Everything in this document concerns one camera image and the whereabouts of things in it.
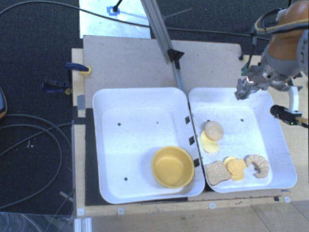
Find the wooden table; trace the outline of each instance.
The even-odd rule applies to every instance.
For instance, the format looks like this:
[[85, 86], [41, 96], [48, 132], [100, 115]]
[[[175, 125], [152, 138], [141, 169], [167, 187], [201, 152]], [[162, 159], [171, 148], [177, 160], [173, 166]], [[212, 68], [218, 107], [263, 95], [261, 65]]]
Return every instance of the wooden table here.
[[[97, 44], [100, 41], [113, 41], [109, 37], [92, 36], [88, 40]], [[128, 39], [117, 38], [116, 44]], [[156, 54], [161, 54], [159, 48], [153, 47], [153, 59]], [[245, 64], [248, 56], [243, 61], [238, 60], [240, 47], [235, 44], [201, 43], [201, 42], [173, 42], [177, 50], [186, 54], [181, 59], [181, 65], [194, 62], [196, 66], [207, 66], [205, 87], [235, 87], [240, 74], [240, 67]], [[260, 56], [254, 56], [252, 63], [258, 63]], [[84, 49], [72, 50], [72, 62], [84, 64]], [[225, 69], [236, 65], [229, 73]], [[190, 71], [183, 71], [189, 76]], [[187, 90], [192, 89], [192, 78], [184, 77]], [[85, 88], [85, 83], [91, 85], [91, 77], [78, 72], [72, 73], [73, 80], [73, 105], [78, 107], [77, 116], [85, 117], [85, 108], [91, 106], [91, 93], [94, 88]], [[295, 79], [295, 85], [303, 85], [299, 92], [299, 110], [304, 117], [308, 117], [308, 79], [306, 77]], [[287, 93], [268, 89], [274, 104], [289, 106]], [[161, 203], [129, 203], [120, 205], [85, 206], [85, 125], [74, 125], [74, 168], [76, 185], [77, 218], [92, 217], [93, 231], [305, 231], [309, 227], [309, 160], [308, 160], [308, 130], [299, 126], [288, 126], [280, 122], [281, 128], [289, 148], [296, 172], [297, 183], [288, 190], [259, 190], [233, 193], [203, 192], [196, 197], [190, 197], [187, 202], [161, 202]]]

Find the bread slice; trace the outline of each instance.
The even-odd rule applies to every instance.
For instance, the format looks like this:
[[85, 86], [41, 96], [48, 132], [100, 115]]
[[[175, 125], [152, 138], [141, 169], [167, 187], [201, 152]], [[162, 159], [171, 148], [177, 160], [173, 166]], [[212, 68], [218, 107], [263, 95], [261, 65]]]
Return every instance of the bread slice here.
[[231, 178], [231, 174], [226, 169], [223, 161], [216, 161], [205, 166], [207, 180], [212, 186]]

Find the yellow bowl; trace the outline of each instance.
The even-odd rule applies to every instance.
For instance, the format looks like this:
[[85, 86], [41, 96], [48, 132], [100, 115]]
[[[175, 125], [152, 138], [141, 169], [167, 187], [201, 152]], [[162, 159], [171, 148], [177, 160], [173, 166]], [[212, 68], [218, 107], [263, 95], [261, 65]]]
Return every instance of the yellow bowl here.
[[156, 180], [167, 188], [181, 188], [190, 183], [194, 164], [190, 155], [181, 148], [166, 146], [153, 157], [151, 168]]

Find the white tray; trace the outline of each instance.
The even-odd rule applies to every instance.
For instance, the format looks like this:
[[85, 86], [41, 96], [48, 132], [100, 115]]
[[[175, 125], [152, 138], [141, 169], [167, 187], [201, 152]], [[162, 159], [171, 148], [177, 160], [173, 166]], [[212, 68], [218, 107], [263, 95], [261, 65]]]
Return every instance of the white tray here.
[[190, 184], [178, 189], [160, 185], [151, 170], [154, 153], [164, 146], [178, 146], [193, 160], [199, 158], [196, 142], [190, 145], [194, 130], [182, 91], [173, 87], [102, 89], [93, 97], [93, 109], [99, 188], [107, 202], [180, 198], [203, 191], [201, 165]]
[[[228, 156], [245, 158], [257, 154], [270, 165], [266, 178], [258, 179], [251, 165], [240, 181], [227, 180], [209, 186], [216, 192], [256, 189], [290, 188], [297, 180], [289, 150], [278, 119], [269, 112], [273, 101], [266, 91], [259, 91], [243, 101], [237, 101], [234, 88], [194, 88], [189, 94], [193, 122], [204, 165]], [[200, 144], [200, 134], [207, 120], [219, 122], [224, 136], [218, 141], [219, 151], [206, 153]]]

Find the black floor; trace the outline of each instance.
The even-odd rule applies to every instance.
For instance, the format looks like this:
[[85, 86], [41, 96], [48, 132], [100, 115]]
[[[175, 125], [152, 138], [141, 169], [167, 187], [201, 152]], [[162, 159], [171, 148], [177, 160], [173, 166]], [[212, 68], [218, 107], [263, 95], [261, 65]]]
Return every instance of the black floor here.
[[[0, 0], [0, 11], [27, 0]], [[78, 6], [78, 0], [52, 0]], [[167, 27], [205, 29], [248, 35], [253, 23], [265, 12], [286, 8], [288, 0], [157, 0], [162, 15], [192, 10], [166, 19]], [[170, 31], [171, 39], [241, 44], [250, 52], [250, 38], [220, 33]], [[260, 54], [266, 41], [258, 41]], [[27, 114], [59, 125], [72, 120], [70, 95], [46, 94], [45, 78], [68, 82], [64, 63], [71, 60], [71, 49], [82, 47], [79, 39], [79, 12], [52, 4], [24, 4], [0, 15], [0, 87], [6, 95], [9, 114]], [[0, 127], [32, 124], [49, 128], [33, 118], [5, 117]], [[15, 143], [40, 130], [13, 127], [0, 130], [0, 154]], [[70, 125], [63, 127], [70, 139]], [[71, 149], [59, 133], [52, 131], [62, 147], [63, 161], [56, 179], [35, 197], [4, 208], [46, 186], [57, 172], [59, 149], [50, 135], [39, 135], [0, 157], [0, 211], [54, 214], [64, 198], [61, 191], [72, 191]], [[59, 211], [67, 215], [72, 204]]]

